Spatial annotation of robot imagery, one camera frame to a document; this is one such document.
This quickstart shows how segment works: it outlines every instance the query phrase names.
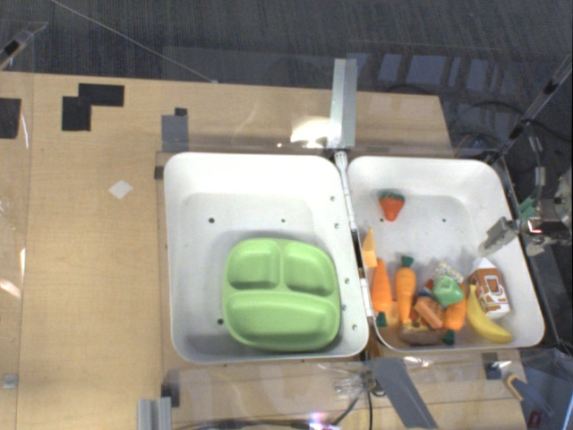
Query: wooden table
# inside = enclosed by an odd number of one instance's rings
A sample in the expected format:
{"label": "wooden table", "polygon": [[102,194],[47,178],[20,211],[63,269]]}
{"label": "wooden table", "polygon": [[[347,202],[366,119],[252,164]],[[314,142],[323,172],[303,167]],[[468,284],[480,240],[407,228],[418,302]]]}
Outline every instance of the wooden table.
{"label": "wooden table", "polygon": [[[123,84],[124,106],[93,107],[89,133],[62,132],[62,97],[77,96],[80,82]],[[294,121],[329,115],[330,92],[0,73],[0,97],[21,98],[34,128],[17,428],[135,428],[138,400],[158,397],[163,374],[153,176],[161,116],[187,108],[194,144],[280,146]],[[357,106],[360,144],[448,154],[437,98],[359,93]],[[133,190],[119,200],[108,189],[121,180]],[[519,369],[516,352],[503,355]],[[413,371],[444,428],[524,426],[505,386],[476,369],[479,356],[436,361],[474,365],[443,380]],[[15,391],[2,392],[0,427],[13,428]],[[376,428],[400,428],[387,399],[374,407],[384,423]],[[364,403],[357,409],[345,428],[364,428]]]}

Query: white diamond marker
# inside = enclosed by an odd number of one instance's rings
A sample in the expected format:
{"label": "white diamond marker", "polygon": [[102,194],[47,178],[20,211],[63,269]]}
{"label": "white diamond marker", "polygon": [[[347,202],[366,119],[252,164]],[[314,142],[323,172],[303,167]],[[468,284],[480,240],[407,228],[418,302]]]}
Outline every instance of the white diamond marker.
{"label": "white diamond marker", "polygon": [[125,182],[124,180],[120,180],[111,188],[109,188],[109,192],[115,196],[120,201],[133,189],[133,186]]}

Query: yellow banana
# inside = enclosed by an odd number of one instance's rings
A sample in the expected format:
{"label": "yellow banana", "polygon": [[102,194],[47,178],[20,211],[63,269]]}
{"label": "yellow banana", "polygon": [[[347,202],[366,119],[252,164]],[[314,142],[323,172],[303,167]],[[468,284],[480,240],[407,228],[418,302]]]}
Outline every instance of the yellow banana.
{"label": "yellow banana", "polygon": [[500,344],[506,344],[513,339],[511,333],[493,322],[483,311],[475,295],[475,285],[470,285],[467,297],[467,320],[484,338]]}

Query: green plate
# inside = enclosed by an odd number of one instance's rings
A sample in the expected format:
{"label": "green plate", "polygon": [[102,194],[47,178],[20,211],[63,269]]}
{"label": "green plate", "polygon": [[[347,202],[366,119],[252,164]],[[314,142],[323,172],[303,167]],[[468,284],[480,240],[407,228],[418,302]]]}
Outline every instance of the green plate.
{"label": "green plate", "polygon": [[281,352],[323,348],[340,325],[334,263],[304,242],[240,242],[227,257],[223,314],[233,338],[247,346]]}

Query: gray floor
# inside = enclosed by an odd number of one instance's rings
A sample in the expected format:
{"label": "gray floor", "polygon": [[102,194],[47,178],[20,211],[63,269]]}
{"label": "gray floor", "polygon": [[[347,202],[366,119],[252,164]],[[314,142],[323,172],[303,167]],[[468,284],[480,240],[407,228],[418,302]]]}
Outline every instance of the gray floor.
{"label": "gray floor", "polygon": [[[48,22],[38,72],[202,81],[194,70],[219,82],[329,88],[333,58],[353,57],[360,90],[439,94],[452,144],[477,153],[499,146],[519,118],[491,102],[526,109],[572,44],[573,0],[55,1],[0,0],[0,19]],[[540,119],[551,195],[571,164],[570,78]],[[533,165],[520,141],[509,166],[522,198]],[[570,247],[556,254],[570,291]]]}

